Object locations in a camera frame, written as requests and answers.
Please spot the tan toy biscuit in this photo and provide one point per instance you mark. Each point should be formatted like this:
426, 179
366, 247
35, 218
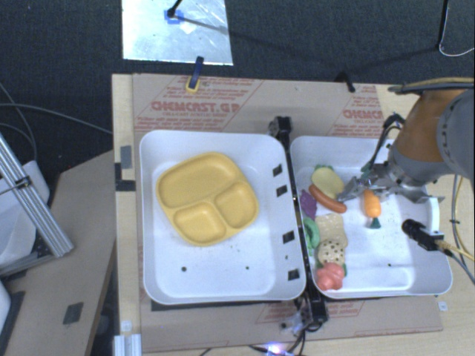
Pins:
331, 252

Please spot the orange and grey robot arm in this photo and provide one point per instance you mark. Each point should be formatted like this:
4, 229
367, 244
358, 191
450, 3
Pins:
426, 132

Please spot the red toy sausage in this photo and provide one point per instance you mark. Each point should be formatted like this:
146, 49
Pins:
328, 200

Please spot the orange toy carrot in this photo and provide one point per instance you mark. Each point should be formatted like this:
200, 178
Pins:
372, 204

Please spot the purple toy grapes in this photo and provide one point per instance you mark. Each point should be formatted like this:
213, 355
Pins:
308, 204

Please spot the orange and green toy food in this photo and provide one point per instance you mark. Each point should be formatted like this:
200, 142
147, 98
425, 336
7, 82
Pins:
329, 277

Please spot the yellow and green toy food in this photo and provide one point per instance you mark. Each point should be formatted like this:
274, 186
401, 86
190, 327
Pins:
326, 180

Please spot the black cylinder on white bracket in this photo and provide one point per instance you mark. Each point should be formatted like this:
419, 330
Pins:
417, 232

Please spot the brown cardboard board red print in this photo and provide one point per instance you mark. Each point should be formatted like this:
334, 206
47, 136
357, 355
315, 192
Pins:
230, 106

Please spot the yellow divided plate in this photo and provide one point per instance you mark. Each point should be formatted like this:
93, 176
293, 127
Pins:
204, 195

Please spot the green toy lettuce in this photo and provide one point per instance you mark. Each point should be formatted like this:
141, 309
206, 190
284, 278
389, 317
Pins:
311, 232

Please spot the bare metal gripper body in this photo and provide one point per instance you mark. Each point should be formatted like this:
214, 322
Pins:
386, 178

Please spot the white plastic tray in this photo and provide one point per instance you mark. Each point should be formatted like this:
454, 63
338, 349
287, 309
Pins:
208, 269
382, 258

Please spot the thin black rod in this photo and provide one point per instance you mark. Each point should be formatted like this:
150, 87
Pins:
295, 195

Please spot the beige toy bread slice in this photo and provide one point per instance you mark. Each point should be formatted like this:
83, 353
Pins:
332, 226

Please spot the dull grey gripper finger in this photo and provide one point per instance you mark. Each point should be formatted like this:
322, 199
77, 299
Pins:
387, 193
352, 189

